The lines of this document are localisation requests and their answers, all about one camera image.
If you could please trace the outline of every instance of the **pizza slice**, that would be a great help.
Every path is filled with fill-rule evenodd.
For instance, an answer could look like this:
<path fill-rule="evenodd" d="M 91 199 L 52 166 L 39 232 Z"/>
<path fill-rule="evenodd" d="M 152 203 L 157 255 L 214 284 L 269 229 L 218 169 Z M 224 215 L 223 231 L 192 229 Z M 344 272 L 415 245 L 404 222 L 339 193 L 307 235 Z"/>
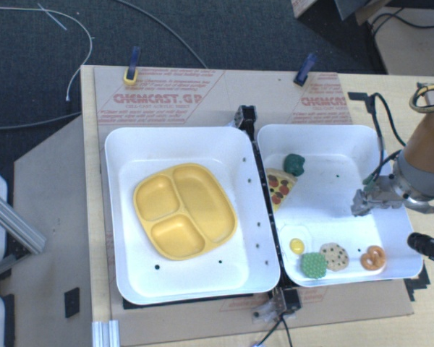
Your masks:
<path fill-rule="evenodd" d="M 265 170 L 273 211 L 276 212 L 297 182 L 297 177 L 274 168 Z"/>

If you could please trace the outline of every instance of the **cookie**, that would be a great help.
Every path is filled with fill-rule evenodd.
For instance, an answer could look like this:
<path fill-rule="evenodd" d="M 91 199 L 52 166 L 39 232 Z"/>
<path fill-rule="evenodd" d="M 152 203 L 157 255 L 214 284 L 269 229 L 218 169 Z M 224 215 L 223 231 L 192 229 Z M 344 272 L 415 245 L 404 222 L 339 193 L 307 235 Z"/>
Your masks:
<path fill-rule="evenodd" d="M 320 248 L 320 253 L 325 257 L 326 268 L 332 271 L 340 271 L 349 265 L 347 251 L 337 243 L 326 243 Z"/>
<path fill-rule="evenodd" d="M 319 279 L 326 275 L 326 260 L 318 252 L 304 253 L 301 257 L 301 270 L 307 278 Z"/>

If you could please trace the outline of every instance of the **green waffle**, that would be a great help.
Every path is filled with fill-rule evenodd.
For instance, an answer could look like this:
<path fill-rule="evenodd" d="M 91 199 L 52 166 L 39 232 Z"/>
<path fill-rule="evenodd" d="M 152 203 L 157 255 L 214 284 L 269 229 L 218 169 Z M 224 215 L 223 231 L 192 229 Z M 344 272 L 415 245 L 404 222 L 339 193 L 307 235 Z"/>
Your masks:
<path fill-rule="evenodd" d="M 327 263 L 321 253 L 304 253 L 301 258 L 301 270 L 305 276 L 319 279 L 326 275 Z"/>

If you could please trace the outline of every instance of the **white cable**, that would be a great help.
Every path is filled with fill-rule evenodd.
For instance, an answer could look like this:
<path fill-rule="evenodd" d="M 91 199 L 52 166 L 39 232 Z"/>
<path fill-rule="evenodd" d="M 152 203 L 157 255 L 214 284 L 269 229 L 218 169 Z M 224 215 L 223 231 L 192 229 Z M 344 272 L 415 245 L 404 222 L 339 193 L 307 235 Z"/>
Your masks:
<path fill-rule="evenodd" d="M 40 13 L 45 13 L 45 14 L 48 14 L 48 13 L 58 14 L 58 15 L 61 15 L 63 17 L 66 17 L 66 18 L 76 22 L 85 31 L 85 33 L 88 36 L 88 40 L 90 41 L 90 50 L 88 51 L 88 55 L 86 56 L 86 58 L 84 59 L 82 64 L 79 66 L 79 68 L 77 68 L 77 71 L 72 75 L 71 80 L 69 81 L 69 84 L 67 85 L 66 101 L 71 101 L 71 99 L 69 97 L 69 91 L 71 89 L 72 83 L 74 82 L 75 77 L 79 74 L 80 67 L 83 66 L 85 63 L 87 63 L 88 59 L 92 55 L 93 39 L 92 39 L 91 34 L 88 32 L 87 28 L 85 28 L 85 26 L 81 22 L 76 20 L 74 17 L 71 17 L 70 15 L 67 15 L 65 13 L 58 12 L 56 10 L 37 9 L 37 8 L 20 8 L 20 7 L 0 7 L 0 10 L 12 10 L 12 11 L 18 11 L 18 12 L 40 12 Z"/>

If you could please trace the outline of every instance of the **blue clamp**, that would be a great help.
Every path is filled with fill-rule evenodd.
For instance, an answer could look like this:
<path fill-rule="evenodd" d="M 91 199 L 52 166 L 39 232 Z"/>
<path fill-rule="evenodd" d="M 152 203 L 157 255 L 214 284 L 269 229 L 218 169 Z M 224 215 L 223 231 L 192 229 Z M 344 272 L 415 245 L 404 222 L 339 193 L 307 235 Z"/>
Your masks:
<path fill-rule="evenodd" d="M 125 85 L 134 85 L 137 81 L 138 70 L 137 65 L 140 60 L 140 47 L 134 46 L 132 50 L 132 56 L 130 57 L 129 68 L 125 70 L 124 73 L 124 84 Z"/>
<path fill-rule="evenodd" d="M 313 65 L 317 61 L 317 56 L 315 54 L 309 54 L 307 59 L 305 59 L 304 64 L 301 69 L 297 72 L 296 77 L 294 78 L 294 83 L 299 86 L 304 86 L 305 81 L 307 80 L 307 73 L 312 69 Z"/>

